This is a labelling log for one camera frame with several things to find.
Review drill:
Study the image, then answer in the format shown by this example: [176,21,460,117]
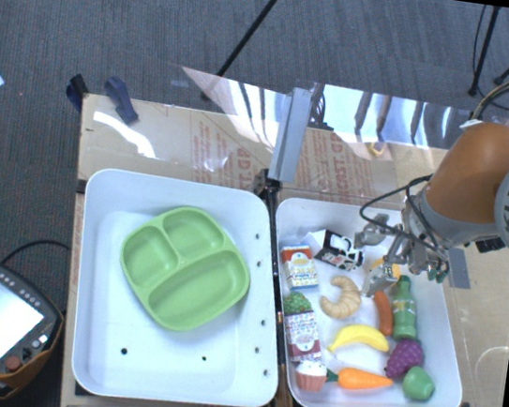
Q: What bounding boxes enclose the black cylinder on white bracket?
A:
[449,229,509,258]

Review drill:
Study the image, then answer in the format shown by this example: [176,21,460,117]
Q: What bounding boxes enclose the orange and white carton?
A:
[274,239,326,294]

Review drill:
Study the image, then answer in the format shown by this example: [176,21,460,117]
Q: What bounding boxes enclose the green bottle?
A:
[386,273,427,343]

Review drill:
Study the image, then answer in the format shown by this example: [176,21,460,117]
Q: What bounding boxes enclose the green broccoli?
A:
[279,289,315,320]

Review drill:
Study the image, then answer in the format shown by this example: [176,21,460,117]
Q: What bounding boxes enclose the yellow banana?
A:
[326,320,393,362]

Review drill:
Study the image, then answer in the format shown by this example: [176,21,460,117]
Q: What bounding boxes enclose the pink cupcake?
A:
[292,356,330,395]

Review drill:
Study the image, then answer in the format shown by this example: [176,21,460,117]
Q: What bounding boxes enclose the red and white carton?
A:
[276,306,330,367]

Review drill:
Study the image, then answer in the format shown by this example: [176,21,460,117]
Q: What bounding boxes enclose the green apple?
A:
[399,364,439,404]

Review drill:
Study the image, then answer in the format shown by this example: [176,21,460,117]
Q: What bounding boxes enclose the black and white milk carton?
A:
[298,225,369,275]

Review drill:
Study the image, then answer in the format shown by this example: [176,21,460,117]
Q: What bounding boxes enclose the orange round fruit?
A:
[369,256,404,281]

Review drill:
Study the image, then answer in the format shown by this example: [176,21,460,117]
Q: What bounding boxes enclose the black block with thin wires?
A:
[251,167,285,204]

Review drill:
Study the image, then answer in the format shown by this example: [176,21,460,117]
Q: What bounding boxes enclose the tan croissant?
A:
[316,272,366,324]

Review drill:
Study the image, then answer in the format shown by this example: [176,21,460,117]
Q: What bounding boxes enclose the orange carrot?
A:
[324,363,396,398]

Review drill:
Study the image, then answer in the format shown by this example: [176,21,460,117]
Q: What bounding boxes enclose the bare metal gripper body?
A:
[382,207,458,279]

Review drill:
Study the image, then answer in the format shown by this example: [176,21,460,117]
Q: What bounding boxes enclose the brown cardboard board red print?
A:
[37,91,509,407]

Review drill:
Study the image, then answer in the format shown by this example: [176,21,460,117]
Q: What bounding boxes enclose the white plastic tray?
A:
[247,193,489,407]
[54,164,307,407]

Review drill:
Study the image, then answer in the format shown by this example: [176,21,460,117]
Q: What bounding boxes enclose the purple grapes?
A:
[383,335,427,384]

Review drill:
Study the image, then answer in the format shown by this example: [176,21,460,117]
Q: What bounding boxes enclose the green divided plate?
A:
[110,196,261,342]

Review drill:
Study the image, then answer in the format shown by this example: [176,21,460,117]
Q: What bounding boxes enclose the orange sausage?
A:
[367,289,399,338]

